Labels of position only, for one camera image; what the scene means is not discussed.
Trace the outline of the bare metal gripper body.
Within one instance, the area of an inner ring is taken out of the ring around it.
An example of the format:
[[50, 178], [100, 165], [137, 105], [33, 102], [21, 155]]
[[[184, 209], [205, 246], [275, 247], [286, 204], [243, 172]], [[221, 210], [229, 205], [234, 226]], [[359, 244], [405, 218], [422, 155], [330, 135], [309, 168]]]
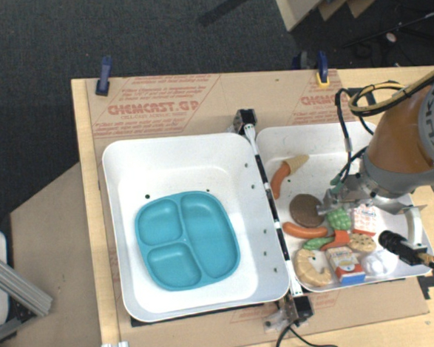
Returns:
[[379, 185], [372, 178], [363, 173], [356, 173], [347, 176], [344, 181], [333, 180], [332, 187], [327, 189], [322, 203], [333, 204], [334, 211], [339, 208], [356, 209], [361, 205], [372, 205], [379, 191]]

